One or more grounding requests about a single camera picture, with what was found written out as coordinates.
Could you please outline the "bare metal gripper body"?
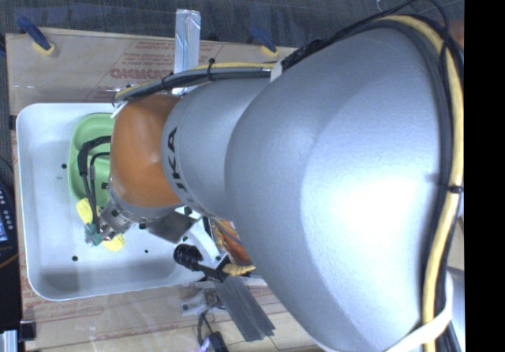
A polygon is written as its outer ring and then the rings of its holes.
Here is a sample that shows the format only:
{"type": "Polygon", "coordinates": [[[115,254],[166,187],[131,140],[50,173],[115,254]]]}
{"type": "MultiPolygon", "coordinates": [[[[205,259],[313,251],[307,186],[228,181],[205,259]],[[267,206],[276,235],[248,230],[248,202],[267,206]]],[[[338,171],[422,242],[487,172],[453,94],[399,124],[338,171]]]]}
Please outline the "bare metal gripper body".
{"type": "Polygon", "coordinates": [[[107,203],[99,213],[99,228],[104,241],[111,241],[119,234],[124,234],[135,224],[121,211],[112,203],[107,203]]]}

